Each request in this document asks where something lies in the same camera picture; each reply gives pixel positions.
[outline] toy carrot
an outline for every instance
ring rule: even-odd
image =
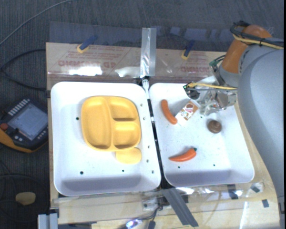
[[[163,114],[165,118],[173,125],[177,124],[178,120],[176,119],[175,116],[172,115],[170,109],[168,108],[168,102],[167,100],[163,99],[161,101],[161,108],[163,111]]]
[[[196,150],[197,150],[197,148],[192,147],[189,150],[187,150],[184,154],[169,157],[169,159],[172,161],[175,161],[175,162],[184,162],[184,161],[187,161],[187,160],[194,158],[197,154]]]

